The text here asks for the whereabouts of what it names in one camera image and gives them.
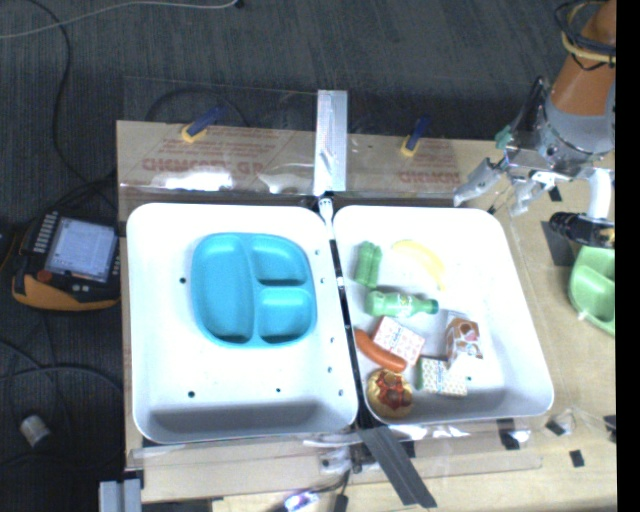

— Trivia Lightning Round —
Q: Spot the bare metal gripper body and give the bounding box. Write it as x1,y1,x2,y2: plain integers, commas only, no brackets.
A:
503,124,602,185

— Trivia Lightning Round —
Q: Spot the yellow banana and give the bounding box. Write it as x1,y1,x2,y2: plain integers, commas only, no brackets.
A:
390,239,448,293

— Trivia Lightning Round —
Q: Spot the white plastic tray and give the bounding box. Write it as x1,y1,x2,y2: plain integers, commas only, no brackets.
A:
331,204,555,428
125,201,360,445

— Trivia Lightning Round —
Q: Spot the green divided plate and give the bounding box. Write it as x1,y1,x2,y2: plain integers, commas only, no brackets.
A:
566,244,617,338

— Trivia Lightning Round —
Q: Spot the light green ridged toy vegetable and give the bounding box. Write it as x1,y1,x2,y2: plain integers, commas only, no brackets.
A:
354,240,384,290

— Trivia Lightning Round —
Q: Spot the green bottle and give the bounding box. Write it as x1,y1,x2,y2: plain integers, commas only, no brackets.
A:
364,290,441,319

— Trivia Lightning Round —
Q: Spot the brown and white carton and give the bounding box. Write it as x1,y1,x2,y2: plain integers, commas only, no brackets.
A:
444,310,485,369

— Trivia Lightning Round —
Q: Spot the thin black and white rod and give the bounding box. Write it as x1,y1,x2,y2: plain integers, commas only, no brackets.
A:
317,197,372,431

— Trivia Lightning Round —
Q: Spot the red and white carton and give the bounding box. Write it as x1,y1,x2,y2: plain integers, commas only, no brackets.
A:
371,315,427,367

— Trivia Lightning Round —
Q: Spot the orange sausage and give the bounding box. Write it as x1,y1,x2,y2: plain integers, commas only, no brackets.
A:
353,327,409,374

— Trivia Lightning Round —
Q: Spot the green and white carton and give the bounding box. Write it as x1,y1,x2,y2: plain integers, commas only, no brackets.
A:
414,355,470,398

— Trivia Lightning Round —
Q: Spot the round toy pizza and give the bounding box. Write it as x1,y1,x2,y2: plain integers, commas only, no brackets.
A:
365,368,416,421

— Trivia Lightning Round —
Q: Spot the brown cardboard board red print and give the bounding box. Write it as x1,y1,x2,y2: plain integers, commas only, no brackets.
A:
115,119,617,504

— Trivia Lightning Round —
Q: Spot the blue divided plate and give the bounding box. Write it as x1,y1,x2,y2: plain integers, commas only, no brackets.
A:
189,232,319,349

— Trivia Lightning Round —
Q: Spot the small grey metal cylinder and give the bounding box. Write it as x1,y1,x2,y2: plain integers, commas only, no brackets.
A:
19,414,52,448

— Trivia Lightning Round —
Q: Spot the black cylinder on white bracket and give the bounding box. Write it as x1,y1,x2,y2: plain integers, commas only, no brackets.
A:
548,167,617,249

